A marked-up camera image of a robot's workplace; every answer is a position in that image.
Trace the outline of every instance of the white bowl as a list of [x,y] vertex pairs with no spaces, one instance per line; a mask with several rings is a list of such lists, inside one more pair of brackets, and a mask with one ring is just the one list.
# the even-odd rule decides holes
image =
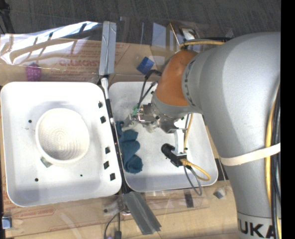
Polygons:
[[90,135],[77,112],[56,108],[45,112],[36,125],[36,142],[42,156],[54,165],[69,165],[88,151]]

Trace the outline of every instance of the gray floor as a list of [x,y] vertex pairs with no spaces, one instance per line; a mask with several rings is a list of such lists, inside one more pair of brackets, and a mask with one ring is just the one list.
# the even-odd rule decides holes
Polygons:
[[281,0],[6,0],[17,33],[35,32],[84,20],[128,17],[123,41],[139,39],[140,22],[184,20],[232,28],[235,36],[281,30]]

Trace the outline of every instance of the purple mesh object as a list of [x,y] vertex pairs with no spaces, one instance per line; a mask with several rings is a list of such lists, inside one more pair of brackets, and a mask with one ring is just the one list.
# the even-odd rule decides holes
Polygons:
[[35,63],[26,67],[27,79],[30,82],[38,82],[41,79],[41,68]]

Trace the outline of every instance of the blue block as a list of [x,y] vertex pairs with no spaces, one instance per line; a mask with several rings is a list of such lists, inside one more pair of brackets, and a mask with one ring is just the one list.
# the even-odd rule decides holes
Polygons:
[[148,57],[144,57],[142,62],[137,67],[137,70],[146,75],[148,71],[152,69],[153,65],[154,62],[152,60],[150,60]]

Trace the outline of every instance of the black hole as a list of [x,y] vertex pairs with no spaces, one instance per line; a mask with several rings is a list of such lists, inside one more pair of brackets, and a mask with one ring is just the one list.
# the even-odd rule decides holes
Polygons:
[[101,118],[100,118],[100,120],[101,120],[101,123],[103,124],[104,122],[106,122],[106,118],[104,117],[104,116],[102,116]]
[[107,169],[107,168],[109,167],[109,163],[108,163],[108,161],[105,162],[105,163],[103,164],[103,166],[104,166],[104,169]]
[[111,174],[109,175],[109,178],[110,178],[111,181],[112,181],[112,180],[115,180],[115,173],[111,173]]

